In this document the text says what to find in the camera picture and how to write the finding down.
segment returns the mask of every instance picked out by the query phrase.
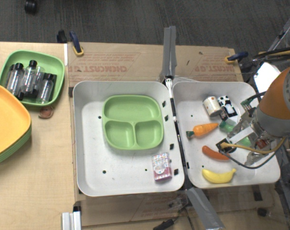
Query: green object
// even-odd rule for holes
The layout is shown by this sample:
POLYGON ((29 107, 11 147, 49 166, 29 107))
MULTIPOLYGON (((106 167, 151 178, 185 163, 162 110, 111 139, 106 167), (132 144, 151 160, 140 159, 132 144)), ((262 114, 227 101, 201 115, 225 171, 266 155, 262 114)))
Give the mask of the green object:
MULTIPOLYGON (((229 125, 225 121, 222 121, 219 126, 220 126, 220 129, 222 131, 226 132, 226 133, 230 133, 233 130, 233 128, 234 128, 233 125, 229 125)), ((244 139, 241 139, 239 142, 237 142, 237 144, 243 145, 243 146, 246 146, 246 147, 250 147, 251 146, 251 142, 250 142, 248 137, 245 137, 244 139)))
POLYGON ((159 104, 145 95, 114 95, 103 105, 103 130, 107 142, 123 150, 158 146, 164 129, 159 104))
POLYGON ((36 99, 24 98, 20 101, 24 105, 30 106, 47 106, 56 101, 62 88, 65 77, 64 63, 51 55, 30 51, 30 50, 17 50, 12 52, 6 59, 0 73, 0 85, 4 86, 7 73, 11 65, 22 63, 25 67, 29 65, 30 60, 37 61, 37 65, 43 67, 46 73, 51 73, 57 76, 55 85, 53 87, 52 100, 46 103, 36 103, 36 99))
POLYGON ((7 159, 9 156, 11 156, 14 152, 16 152, 20 147, 24 145, 30 138, 32 133, 32 125, 30 125, 29 129, 27 132, 19 139, 17 140, 14 144, 12 144, 9 148, 7 148, 5 151, 0 153, 0 163, 7 159))
POLYGON ((191 138, 194 135, 193 131, 187 131, 186 132, 187 138, 191 138))

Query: wooden table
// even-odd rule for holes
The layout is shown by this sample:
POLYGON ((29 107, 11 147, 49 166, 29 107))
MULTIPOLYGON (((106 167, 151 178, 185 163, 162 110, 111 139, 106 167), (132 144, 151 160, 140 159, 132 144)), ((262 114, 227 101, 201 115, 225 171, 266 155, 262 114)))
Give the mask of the wooden table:
MULTIPOLYGON (((65 59, 65 45, 0 42, 0 70, 6 58, 15 50, 34 50, 65 59)), ((38 117, 39 108, 27 107, 32 118, 31 138, 17 152, 0 163, 0 230, 60 230, 63 212, 71 212, 76 202, 73 166, 73 140, 68 87, 68 67, 59 99, 53 105, 50 119, 38 117)), ((273 185, 265 187, 272 195, 274 209, 282 206, 273 185)), ((217 202, 222 211, 227 202, 217 202)), ((255 209, 219 213, 227 229, 287 229, 286 226, 261 219, 255 209)), ((204 229, 200 219, 192 216, 195 229, 204 229)), ((152 229, 162 220, 147 220, 85 229, 152 229)), ((187 217, 180 217, 174 230, 191 229, 187 217)))

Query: yellow banana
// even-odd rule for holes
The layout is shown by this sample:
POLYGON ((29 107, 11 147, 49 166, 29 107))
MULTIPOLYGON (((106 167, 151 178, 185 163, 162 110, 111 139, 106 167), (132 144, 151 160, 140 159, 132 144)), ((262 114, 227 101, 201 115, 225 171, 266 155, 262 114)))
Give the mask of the yellow banana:
POLYGON ((229 172, 225 173, 215 173, 213 171, 202 169, 202 175, 211 183, 227 183, 231 181, 233 174, 236 172, 236 169, 232 169, 229 172))

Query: clear plastic bottle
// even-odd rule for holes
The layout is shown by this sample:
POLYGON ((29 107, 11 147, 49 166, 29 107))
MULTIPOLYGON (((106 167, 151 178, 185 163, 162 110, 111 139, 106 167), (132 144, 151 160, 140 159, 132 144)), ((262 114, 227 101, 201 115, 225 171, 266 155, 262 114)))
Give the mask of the clear plastic bottle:
POLYGON ((23 85, 21 91, 25 95, 31 94, 34 89, 34 83, 37 75, 36 66, 37 62, 35 60, 30 60, 29 66, 24 71, 23 85))
POLYGON ((9 79, 10 79, 10 76, 11 76, 11 73, 12 73, 14 67, 15 67, 15 64, 12 64, 10 66, 10 68, 9 68, 9 71, 8 71, 8 73, 6 75, 6 79, 5 79, 5 82, 4 82, 4 85, 3 85, 5 88, 7 87, 7 84, 9 83, 9 79))
POLYGON ((33 94, 36 97, 38 95, 39 90, 41 89, 42 82, 45 76, 45 69, 43 67, 36 67, 37 73, 34 82, 33 94))
POLYGON ((23 64, 16 63, 14 69, 8 79, 6 89, 11 92, 14 96, 18 96, 23 83, 23 64))
POLYGON ((49 102, 51 93, 52 93, 52 89, 53 89, 53 74, 47 74, 46 78, 43 80, 42 84, 41 84, 41 88, 38 92, 38 96, 37 96, 37 103, 40 104, 45 104, 47 102, 49 102))

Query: blue clamp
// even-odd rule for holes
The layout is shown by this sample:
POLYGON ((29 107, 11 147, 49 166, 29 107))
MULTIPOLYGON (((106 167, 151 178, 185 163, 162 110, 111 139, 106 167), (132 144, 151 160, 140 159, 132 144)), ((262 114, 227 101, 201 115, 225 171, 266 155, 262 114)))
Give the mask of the blue clamp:
POLYGON ((77 56, 82 56, 84 54, 83 48, 80 46, 79 40, 77 35, 75 34, 74 31, 70 31, 69 35, 72 39, 73 42, 73 51, 77 56))
POLYGON ((237 53, 233 56, 230 56, 230 57, 226 57, 225 58, 225 62, 227 64, 232 64, 235 62, 235 60, 237 60, 238 62, 240 62, 243 58, 247 57, 248 56, 248 52, 244 51, 244 52, 240 52, 240 53, 237 53))

